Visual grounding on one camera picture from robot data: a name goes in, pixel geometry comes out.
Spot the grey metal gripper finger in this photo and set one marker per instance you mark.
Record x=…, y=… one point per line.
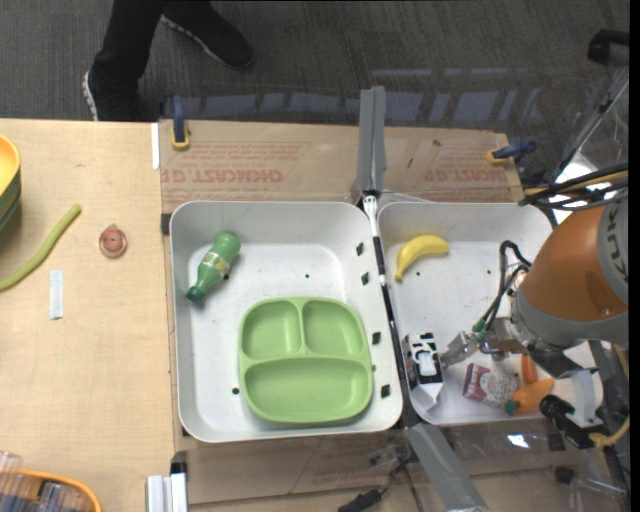
x=457, y=348

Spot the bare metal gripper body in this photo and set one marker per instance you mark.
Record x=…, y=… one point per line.
x=505, y=337

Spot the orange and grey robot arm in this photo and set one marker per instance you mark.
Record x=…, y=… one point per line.
x=570, y=270

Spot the black and white carton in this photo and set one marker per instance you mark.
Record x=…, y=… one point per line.
x=425, y=370

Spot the orange sausage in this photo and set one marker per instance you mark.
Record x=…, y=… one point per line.
x=529, y=370

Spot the white plastic tray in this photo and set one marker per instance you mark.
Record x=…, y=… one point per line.
x=460, y=300
x=285, y=270

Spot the purple and white packet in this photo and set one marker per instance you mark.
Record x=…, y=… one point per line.
x=490, y=385

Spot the orange carrot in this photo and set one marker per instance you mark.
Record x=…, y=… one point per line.
x=532, y=395

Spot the yellow banana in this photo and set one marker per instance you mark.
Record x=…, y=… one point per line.
x=417, y=247

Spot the green divided plate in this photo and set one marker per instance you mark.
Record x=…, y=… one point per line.
x=305, y=385

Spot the brown cardboard board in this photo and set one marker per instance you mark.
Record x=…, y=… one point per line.
x=280, y=172

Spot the green plastic bottle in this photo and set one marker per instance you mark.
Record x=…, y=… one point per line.
x=216, y=262

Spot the pink round toy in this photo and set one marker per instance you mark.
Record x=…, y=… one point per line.
x=112, y=242

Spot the yellow container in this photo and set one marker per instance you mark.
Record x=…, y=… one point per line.
x=75, y=487

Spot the long green bean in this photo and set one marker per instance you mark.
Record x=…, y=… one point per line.
x=45, y=245

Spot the person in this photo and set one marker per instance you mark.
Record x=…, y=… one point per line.
x=125, y=55

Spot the clear plastic bottle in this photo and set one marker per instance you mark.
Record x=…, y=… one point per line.
x=9, y=470

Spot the yellow divided plate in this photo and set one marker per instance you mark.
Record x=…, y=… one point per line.
x=6, y=160

